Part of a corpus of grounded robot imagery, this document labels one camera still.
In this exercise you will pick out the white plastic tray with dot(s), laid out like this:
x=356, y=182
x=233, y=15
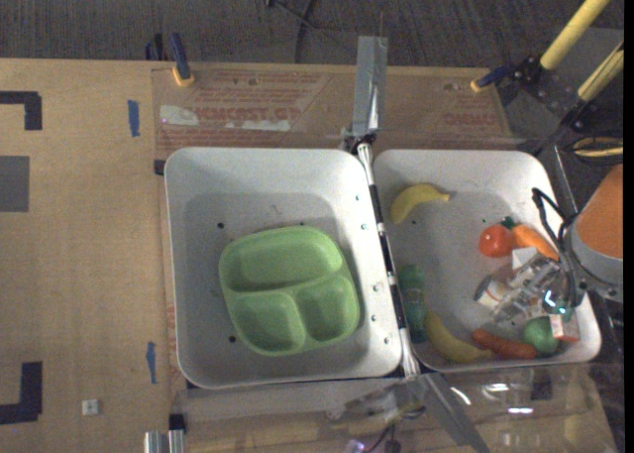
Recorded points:
x=277, y=178
x=446, y=253

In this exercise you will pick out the green can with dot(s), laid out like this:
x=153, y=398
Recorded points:
x=414, y=302

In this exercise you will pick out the small white box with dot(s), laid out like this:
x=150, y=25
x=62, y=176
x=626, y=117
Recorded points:
x=524, y=258

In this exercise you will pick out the orange carrot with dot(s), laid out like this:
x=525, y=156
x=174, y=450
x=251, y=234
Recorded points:
x=505, y=345
x=534, y=239

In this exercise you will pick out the white and orange can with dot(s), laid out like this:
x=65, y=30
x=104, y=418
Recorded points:
x=488, y=291

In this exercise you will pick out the white and red carton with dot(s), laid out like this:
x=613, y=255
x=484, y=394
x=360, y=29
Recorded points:
x=567, y=329

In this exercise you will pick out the orange round fruit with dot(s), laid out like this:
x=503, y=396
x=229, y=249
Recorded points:
x=494, y=242

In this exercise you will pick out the green pear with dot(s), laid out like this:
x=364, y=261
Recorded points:
x=540, y=337

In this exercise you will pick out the yellow banana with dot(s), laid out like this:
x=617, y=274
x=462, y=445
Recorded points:
x=411, y=199
x=448, y=342

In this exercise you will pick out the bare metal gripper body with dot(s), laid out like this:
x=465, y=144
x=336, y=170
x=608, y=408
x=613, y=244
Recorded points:
x=537, y=287

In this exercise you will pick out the green divided plate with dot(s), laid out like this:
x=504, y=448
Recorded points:
x=287, y=287

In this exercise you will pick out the brown cardboard board red print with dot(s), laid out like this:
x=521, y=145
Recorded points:
x=307, y=94

